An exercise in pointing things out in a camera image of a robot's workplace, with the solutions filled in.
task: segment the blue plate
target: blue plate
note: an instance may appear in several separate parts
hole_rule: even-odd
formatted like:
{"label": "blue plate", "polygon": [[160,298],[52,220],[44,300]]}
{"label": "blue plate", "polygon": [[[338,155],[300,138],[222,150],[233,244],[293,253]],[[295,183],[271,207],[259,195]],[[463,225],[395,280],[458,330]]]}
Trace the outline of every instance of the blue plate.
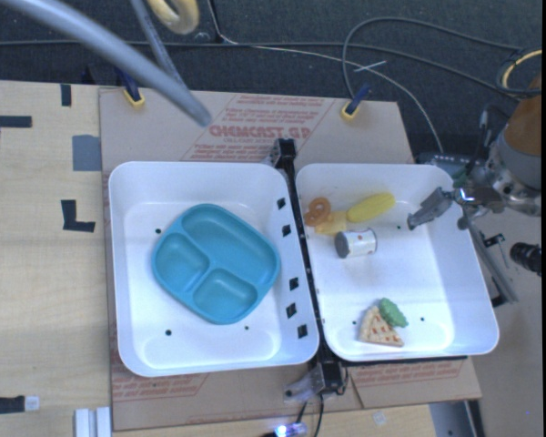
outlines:
{"label": "blue plate", "polygon": [[275,247],[247,222],[214,204],[189,208],[152,255],[158,283],[216,324],[245,318],[279,274]]}

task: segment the wooden surface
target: wooden surface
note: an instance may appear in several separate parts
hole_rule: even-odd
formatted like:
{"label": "wooden surface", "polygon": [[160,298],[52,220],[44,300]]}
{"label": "wooden surface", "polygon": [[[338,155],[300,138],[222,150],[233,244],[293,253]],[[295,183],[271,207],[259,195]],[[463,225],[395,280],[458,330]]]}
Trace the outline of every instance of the wooden surface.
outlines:
{"label": "wooden surface", "polygon": [[[79,408],[110,405],[101,173],[74,171],[72,139],[99,136],[97,88],[0,81],[0,115],[31,128],[0,135],[0,397],[37,395],[40,410],[0,415],[0,436],[71,436]],[[93,233],[63,230],[62,199]],[[316,415],[305,421],[315,427]],[[229,422],[132,436],[257,436],[277,420]],[[327,413],[320,435],[434,437],[428,405]]]}

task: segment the white can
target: white can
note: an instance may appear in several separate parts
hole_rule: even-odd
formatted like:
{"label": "white can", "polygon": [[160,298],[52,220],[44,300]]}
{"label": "white can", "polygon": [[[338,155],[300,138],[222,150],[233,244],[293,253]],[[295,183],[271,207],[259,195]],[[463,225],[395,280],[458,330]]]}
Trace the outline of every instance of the white can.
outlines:
{"label": "white can", "polygon": [[378,246],[373,229],[341,231],[334,237],[334,244],[343,259],[374,254]]}

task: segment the cardboard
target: cardboard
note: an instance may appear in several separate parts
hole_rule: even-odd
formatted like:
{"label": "cardboard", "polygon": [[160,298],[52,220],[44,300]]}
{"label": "cardboard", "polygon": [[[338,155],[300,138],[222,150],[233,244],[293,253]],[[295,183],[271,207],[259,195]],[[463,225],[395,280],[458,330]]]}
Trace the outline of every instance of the cardboard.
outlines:
{"label": "cardboard", "polygon": [[[292,137],[296,170],[316,162],[412,163],[396,104],[365,101],[351,121],[339,112],[344,99],[197,92],[213,115],[202,128],[163,97],[144,89],[135,110],[121,89],[99,96],[106,273],[110,324],[111,388],[116,431],[294,416],[301,404],[286,402],[283,389],[300,379],[307,364],[256,370],[138,377],[121,362],[116,346],[113,255],[107,181],[131,160],[268,162],[275,139]],[[470,359],[349,367],[343,396],[328,412],[480,397]]]}

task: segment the blue clamp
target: blue clamp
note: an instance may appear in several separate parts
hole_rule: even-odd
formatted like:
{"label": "blue clamp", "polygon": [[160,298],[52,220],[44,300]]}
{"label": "blue clamp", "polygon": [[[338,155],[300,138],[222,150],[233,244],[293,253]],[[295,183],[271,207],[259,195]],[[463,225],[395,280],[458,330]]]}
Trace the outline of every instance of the blue clamp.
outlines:
{"label": "blue clamp", "polygon": [[144,104],[144,102],[146,102],[146,99],[144,98],[143,94],[139,92],[139,86],[137,85],[136,80],[128,73],[120,70],[117,67],[115,68],[115,70],[125,87],[124,96],[126,96],[127,101],[131,104],[132,107],[140,108]]}
{"label": "blue clamp", "polygon": [[340,114],[342,118],[347,121],[352,120],[358,113],[358,107],[362,100],[364,100],[370,92],[370,84],[364,83],[358,93],[348,102],[341,110]]}

